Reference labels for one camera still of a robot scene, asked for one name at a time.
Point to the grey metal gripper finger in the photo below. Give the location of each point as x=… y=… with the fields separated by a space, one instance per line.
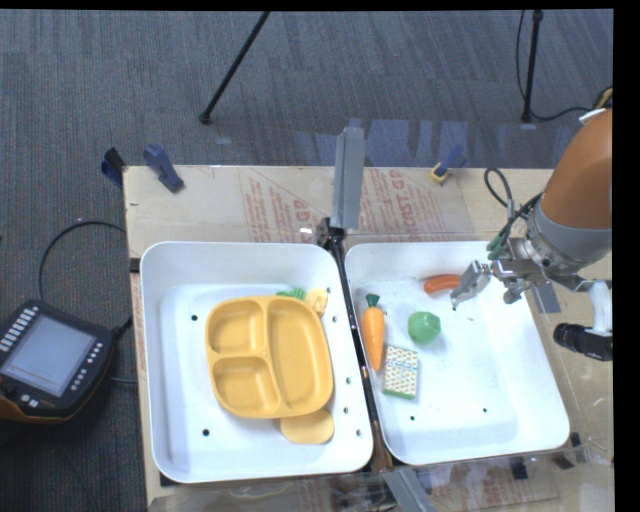
x=472 y=280
x=514 y=294

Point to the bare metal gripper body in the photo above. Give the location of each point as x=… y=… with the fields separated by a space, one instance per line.
x=520 y=270

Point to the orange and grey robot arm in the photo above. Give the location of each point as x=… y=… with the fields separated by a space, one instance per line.
x=575 y=185

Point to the orange sausage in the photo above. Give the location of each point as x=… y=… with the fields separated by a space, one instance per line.
x=440 y=284

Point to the green toy pepper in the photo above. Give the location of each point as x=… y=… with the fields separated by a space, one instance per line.
x=424 y=327

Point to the white plastic tray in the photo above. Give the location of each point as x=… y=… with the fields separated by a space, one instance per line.
x=185 y=400
x=475 y=390

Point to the orange carrot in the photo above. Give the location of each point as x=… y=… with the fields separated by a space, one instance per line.
x=373 y=330

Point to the patterned white carton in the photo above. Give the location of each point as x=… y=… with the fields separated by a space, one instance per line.
x=401 y=372

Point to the pale yellow toy food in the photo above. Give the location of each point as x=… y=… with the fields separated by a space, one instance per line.
x=317 y=300

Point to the green toy vegetable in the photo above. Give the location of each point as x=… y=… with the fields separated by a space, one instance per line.
x=292 y=293

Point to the yellow divided plate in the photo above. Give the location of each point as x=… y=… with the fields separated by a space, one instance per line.
x=295 y=350

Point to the black tripod leg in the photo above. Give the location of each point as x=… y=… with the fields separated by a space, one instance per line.
x=531 y=65
x=235 y=65

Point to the brown cardboard board red print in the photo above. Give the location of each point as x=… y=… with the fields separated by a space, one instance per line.
x=210 y=210

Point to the black cylinder on white bracket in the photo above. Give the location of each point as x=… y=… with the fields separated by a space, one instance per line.
x=582 y=340

